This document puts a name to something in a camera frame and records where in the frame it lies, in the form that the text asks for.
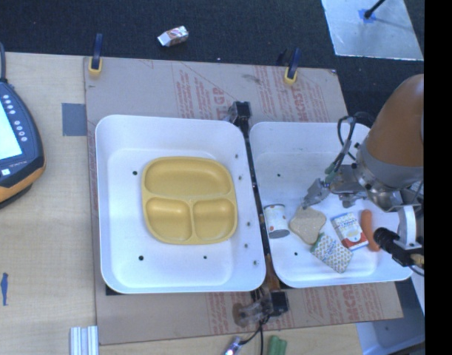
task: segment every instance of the cardboard sheet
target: cardboard sheet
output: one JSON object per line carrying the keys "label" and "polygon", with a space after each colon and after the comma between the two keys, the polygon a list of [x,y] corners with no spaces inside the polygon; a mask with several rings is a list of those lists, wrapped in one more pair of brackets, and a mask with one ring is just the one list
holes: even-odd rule
{"label": "cardboard sheet", "polygon": [[[249,101],[251,125],[260,121],[335,122],[346,115],[333,70],[298,69],[283,83],[285,67],[104,58],[99,75],[84,59],[95,301],[102,345],[251,332],[236,325],[232,308],[250,293],[120,295],[102,279],[95,165],[95,126],[111,114],[222,120],[234,101]],[[338,325],[402,317],[394,283],[286,290],[290,310],[265,330]]]}

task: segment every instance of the blue mark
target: blue mark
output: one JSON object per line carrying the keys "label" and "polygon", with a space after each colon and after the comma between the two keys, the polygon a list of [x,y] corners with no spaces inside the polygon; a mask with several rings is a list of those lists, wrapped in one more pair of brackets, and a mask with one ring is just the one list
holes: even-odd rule
{"label": "blue mark", "polygon": [[359,17],[364,21],[366,24],[373,24],[375,20],[377,20],[377,17],[372,13],[369,18],[365,18],[365,12],[367,12],[367,9],[361,9],[359,11]]}
{"label": "blue mark", "polygon": [[9,274],[6,274],[5,272],[2,274],[2,280],[1,280],[1,290],[2,290],[2,303],[4,306],[7,306],[7,289],[9,288]]}

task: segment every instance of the green object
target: green object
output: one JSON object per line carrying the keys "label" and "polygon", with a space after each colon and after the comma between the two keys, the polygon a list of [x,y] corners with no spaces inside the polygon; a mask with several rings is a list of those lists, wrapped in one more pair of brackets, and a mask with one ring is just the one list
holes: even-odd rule
{"label": "green object", "polygon": [[276,335],[272,335],[269,340],[268,355],[285,355],[286,341]]}

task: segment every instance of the sponge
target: sponge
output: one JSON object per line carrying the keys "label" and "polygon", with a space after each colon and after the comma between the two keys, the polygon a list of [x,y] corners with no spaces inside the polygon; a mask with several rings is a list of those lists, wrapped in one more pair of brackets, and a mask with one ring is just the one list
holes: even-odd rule
{"label": "sponge", "polygon": [[289,228],[305,243],[312,245],[317,241],[317,236],[326,222],[326,216],[308,206],[298,206],[293,218],[289,222]]}

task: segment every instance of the robotic arm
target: robotic arm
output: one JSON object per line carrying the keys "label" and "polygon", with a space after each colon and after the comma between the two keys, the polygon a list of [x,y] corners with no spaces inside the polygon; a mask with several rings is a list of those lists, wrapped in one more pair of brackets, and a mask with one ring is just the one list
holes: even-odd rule
{"label": "robotic arm", "polygon": [[423,100],[424,75],[401,83],[385,102],[367,137],[358,147],[354,163],[343,165],[351,145],[356,118],[347,118],[351,130],[343,149],[327,168],[325,180],[316,179],[303,199],[303,208],[319,203],[329,193],[339,195],[344,207],[365,198],[384,212],[399,214],[397,233],[374,232],[382,249],[402,266],[423,268]]}

